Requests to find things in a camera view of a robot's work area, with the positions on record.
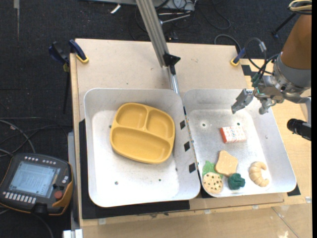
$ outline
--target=red button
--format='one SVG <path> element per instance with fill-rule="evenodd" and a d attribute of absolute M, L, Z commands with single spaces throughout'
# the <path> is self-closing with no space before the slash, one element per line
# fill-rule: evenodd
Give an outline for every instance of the red button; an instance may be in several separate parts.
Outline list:
<path fill-rule="evenodd" d="M 56 191 L 54 193 L 54 197 L 56 198 L 56 200 L 60 200 L 63 197 L 63 192 L 61 192 L 60 190 Z"/>

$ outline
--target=wooden table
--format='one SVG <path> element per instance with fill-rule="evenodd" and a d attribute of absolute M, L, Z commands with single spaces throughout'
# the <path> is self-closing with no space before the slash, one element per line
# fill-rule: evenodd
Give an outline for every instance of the wooden table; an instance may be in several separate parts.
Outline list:
<path fill-rule="evenodd" d="M 82 219 L 79 127 L 84 119 L 85 93 L 92 88 L 170 89 L 166 68 L 159 66 L 149 42 L 77 39 L 89 57 L 82 64 L 70 54 L 76 194 L 79 227 L 84 237 L 296 237 L 312 235 L 311 142 L 293 135 L 289 119 L 306 120 L 302 107 L 285 101 L 272 107 L 282 140 L 297 179 L 300 195 L 261 194 L 190 200 L 190 210 L 104 219 Z M 234 46 L 168 43 L 172 55 L 181 57 L 176 74 L 181 97 L 190 89 L 250 88 L 250 77 L 230 60 Z M 249 64 L 246 59 L 241 64 Z"/>

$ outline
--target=red and white box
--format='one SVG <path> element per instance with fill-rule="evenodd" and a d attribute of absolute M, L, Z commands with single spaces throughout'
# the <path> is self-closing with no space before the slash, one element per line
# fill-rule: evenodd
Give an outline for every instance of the red and white box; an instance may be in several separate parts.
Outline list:
<path fill-rule="evenodd" d="M 225 144 L 243 142 L 247 140 L 242 126 L 222 127 L 220 129 L 220 133 Z"/>

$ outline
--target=display screen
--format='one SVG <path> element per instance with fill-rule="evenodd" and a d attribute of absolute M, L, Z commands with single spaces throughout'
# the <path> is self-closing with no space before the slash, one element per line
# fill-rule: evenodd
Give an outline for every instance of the display screen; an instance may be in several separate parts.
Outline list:
<path fill-rule="evenodd" d="M 21 161 L 9 188 L 49 198 L 53 190 L 52 181 L 59 174 L 59 171 L 59 168 Z"/>

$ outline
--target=yellow divided plate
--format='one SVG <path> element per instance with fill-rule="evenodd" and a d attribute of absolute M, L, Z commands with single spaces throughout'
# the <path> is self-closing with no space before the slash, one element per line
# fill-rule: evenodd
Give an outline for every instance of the yellow divided plate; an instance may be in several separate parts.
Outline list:
<path fill-rule="evenodd" d="M 116 153 L 151 164 L 168 159 L 174 140 L 172 117 L 139 103 L 122 105 L 115 114 L 110 131 L 110 142 Z"/>

